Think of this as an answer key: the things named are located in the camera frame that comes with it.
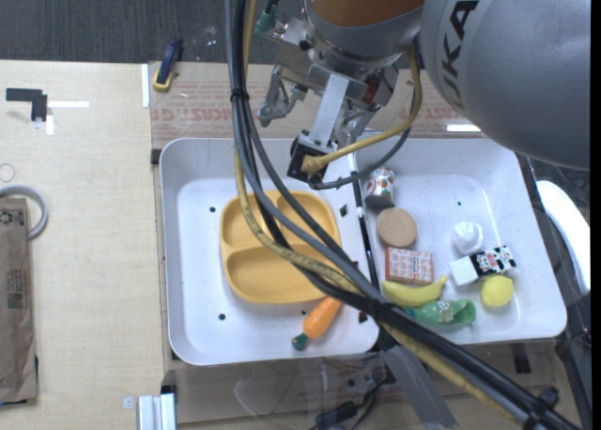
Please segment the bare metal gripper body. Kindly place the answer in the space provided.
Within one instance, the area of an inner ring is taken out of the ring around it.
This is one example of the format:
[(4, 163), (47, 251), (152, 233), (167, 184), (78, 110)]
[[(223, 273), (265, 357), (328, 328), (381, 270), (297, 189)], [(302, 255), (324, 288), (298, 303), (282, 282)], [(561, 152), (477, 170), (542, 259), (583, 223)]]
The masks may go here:
[(350, 53), (321, 37), (308, 18), (292, 19), (278, 37), (276, 65), (292, 84), (323, 94), (332, 75), (347, 80), (345, 97), (354, 104), (386, 106), (398, 79), (394, 64), (403, 53), (373, 57)]

